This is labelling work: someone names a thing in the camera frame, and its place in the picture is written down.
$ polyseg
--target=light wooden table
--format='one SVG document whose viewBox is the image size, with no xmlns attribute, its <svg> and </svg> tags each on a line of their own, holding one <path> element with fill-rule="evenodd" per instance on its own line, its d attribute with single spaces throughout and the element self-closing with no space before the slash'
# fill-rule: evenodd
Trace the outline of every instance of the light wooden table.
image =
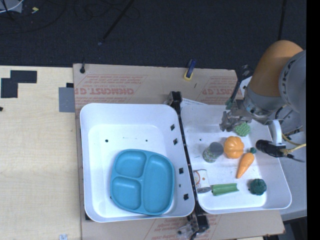
<svg viewBox="0 0 320 240">
<path fill-rule="evenodd" d="M 59 112 L 59 87 L 72 68 L 37 70 L 37 83 L 19 83 L 18 98 L 0 98 L 0 239 L 81 239 L 76 123 Z"/>
</svg>

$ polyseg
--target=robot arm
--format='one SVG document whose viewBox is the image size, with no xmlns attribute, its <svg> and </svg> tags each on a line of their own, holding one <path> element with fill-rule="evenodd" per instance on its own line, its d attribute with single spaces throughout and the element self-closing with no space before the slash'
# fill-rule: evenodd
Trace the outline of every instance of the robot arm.
<svg viewBox="0 0 320 240">
<path fill-rule="evenodd" d="M 231 132 L 235 126 L 252 119 L 275 129 L 274 118 L 269 117 L 284 105 L 299 113 L 306 135 L 306 50 L 291 41 L 280 40 L 261 57 L 243 100 L 236 100 L 230 111 L 224 111 L 220 129 Z"/>
</svg>

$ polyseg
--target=toy carrot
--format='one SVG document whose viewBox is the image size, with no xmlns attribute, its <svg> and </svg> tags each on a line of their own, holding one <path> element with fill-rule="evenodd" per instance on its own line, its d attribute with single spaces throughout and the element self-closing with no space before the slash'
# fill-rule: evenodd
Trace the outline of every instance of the toy carrot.
<svg viewBox="0 0 320 240">
<path fill-rule="evenodd" d="M 248 152 L 243 155 L 239 163 L 238 172 L 236 178 L 239 179 L 247 171 L 249 166 L 254 162 L 255 156 L 253 153 Z"/>
</svg>

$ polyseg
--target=blue divided plate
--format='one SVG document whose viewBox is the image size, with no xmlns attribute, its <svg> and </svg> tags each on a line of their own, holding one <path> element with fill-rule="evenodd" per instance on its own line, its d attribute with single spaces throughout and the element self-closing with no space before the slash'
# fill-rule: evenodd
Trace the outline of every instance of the blue divided plate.
<svg viewBox="0 0 320 240">
<path fill-rule="evenodd" d="M 110 193 L 121 209 L 146 215 L 165 213 L 173 200 L 175 171 L 162 154 L 126 149 L 112 166 Z"/>
</svg>

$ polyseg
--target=toy food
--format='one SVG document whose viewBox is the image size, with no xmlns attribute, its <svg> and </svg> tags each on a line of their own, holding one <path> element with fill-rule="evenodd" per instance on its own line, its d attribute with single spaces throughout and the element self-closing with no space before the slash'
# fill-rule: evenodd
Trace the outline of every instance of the toy food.
<svg viewBox="0 0 320 240">
<path fill-rule="evenodd" d="M 250 133 L 250 126 L 246 122 L 234 127 L 233 131 L 241 137 L 245 137 Z"/>
<path fill-rule="evenodd" d="M 249 166 L 254 162 L 255 156 L 251 152 L 245 153 L 239 163 L 236 178 L 239 179 L 248 170 Z"/>
<path fill-rule="evenodd" d="M 238 136 L 229 136 L 224 142 L 223 151 L 228 158 L 237 159 L 244 153 L 245 145 Z"/>
<path fill-rule="evenodd" d="M 208 163 L 215 162 L 224 152 L 224 147 L 219 142 L 212 142 L 202 153 L 203 159 Z"/>
<path fill-rule="evenodd" d="M 267 184 L 262 178 L 255 178 L 250 183 L 250 193 L 261 196 L 267 190 Z"/>
<path fill-rule="evenodd" d="M 232 192 L 237 192 L 237 183 L 215 184 L 211 185 L 211 191 L 214 196 L 220 196 Z"/>
</svg>

